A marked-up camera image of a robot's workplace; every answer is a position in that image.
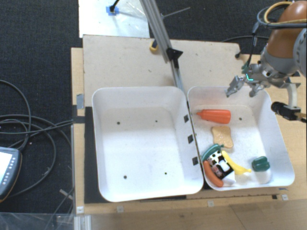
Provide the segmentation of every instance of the yellow clip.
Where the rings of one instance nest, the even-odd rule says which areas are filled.
[[[152,41],[150,46],[149,46],[150,51],[152,51],[153,53],[156,52],[158,50],[158,43],[156,40]]]
[[[297,116],[299,119],[302,119],[303,117],[306,117],[305,113],[294,113],[295,116]]]

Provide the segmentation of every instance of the green toy pepper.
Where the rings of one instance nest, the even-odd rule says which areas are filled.
[[[268,162],[268,159],[265,156],[254,159],[251,165],[254,171],[257,171],[257,172],[267,171],[270,168],[270,163]]]

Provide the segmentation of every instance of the white bin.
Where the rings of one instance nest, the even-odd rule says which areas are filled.
[[[203,174],[184,93],[175,87],[93,94],[101,195],[119,202],[194,194]]]
[[[257,187],[280,187],[293,183],[295,174],[281,135],[275,113],[271,110],[271,99],[265,91],[250,98],[249,87],[226,97],[226,87],[194,87],[188,92],[188,100],[196,140],[200,154],[213,145],[212,127],[220,124],[202,120],[196,113],[202,109],[227,109],[231,120],[233,148],[223,148],[237,164],[252,168],[255,158],[266,156],[271,168],[266,172],[236,175],[232,186],[216,187],[207,177],[206,182],[215,190],[227,191]]]

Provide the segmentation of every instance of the black carpet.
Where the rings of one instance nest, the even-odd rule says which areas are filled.
[[[257,12],[278,1],[282,0],[157,0],[157,3],[164,15],[191,7],[165,18],[170,38],[223,41],[250,35]],[[268,36],[269,32],[260,29],[259,34]],[[249,53],[249,40],[237,42],[243,53]],[[260,40],[255,53],[264,44]],[[70,48],[81,46],[78,0],[0,0],[0,80],[20,88],[32,115],[53,123],[71,119]],[[0,115],[7,114],[26,114],[26,108],[14,90],[0,84]],[[69,128],[64,131],[70,135]],[[56,166],[31,191],[1,203],[1,212],[52,213],[64,198],[59,190],[70,191],[70,147],[59,133],[51,135],[57,145]],[[0,146],[9,146],[21,138],[0,135]],[[31,139],[12,194],[38,181],[52,159],[51,143],[43,135]],[[70,205],[67,200],[59,212],[66,213]]]

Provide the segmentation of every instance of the toy bread slice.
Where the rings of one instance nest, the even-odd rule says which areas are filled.
[[[215,126],[212,128],[212,133],[214,143],[224,145],[225,148],[232,148],[234,146],[230,136],[230,127]]]

